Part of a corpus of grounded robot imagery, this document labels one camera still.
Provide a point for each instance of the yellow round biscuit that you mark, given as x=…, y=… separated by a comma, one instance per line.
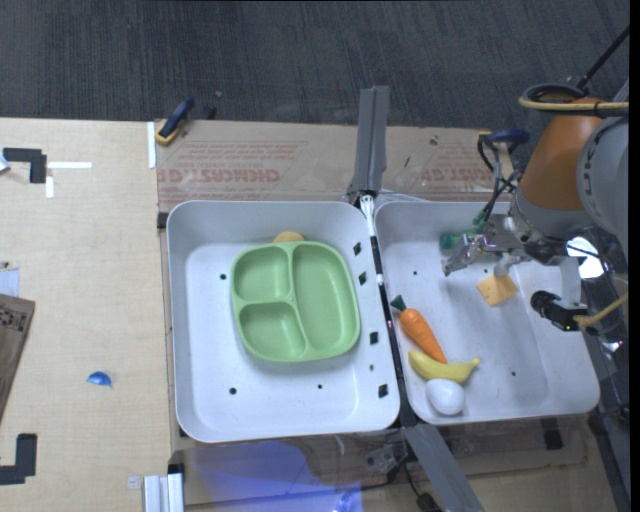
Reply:
x=288, y=236

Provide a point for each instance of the brown cardboard piece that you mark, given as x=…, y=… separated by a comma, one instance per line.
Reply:
x=12, y=340

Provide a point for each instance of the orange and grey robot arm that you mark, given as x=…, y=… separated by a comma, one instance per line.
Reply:
x=560, y=160

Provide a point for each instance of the yellow cheese slice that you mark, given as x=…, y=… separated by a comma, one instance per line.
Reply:
x=497, y=291

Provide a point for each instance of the orange carrot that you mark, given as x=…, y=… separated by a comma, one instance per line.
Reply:
x=422, y=332

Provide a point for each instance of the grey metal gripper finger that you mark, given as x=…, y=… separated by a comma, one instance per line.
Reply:
x=506, y=264
x=462, y=255

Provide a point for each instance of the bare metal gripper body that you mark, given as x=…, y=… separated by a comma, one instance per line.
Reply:
x=520, y=240

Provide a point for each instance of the brown cardboard board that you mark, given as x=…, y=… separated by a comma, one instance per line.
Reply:
x=280, y=165

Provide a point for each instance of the thin black and white rod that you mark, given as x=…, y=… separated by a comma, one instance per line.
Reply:
x=381, y=287

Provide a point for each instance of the black cylinder on white bracket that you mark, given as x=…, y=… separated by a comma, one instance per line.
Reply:
x=559, y=311

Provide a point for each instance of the white egg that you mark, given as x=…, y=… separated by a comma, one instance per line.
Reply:
x=445, y=397

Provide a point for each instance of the green divided plate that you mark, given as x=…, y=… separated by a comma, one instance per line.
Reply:
x=300, y=300

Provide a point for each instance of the yellow banana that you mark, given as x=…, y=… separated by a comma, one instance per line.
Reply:
x=440, y=371

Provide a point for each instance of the white plastic tray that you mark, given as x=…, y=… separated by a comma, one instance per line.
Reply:
x=505, y=360
x=280, y=400

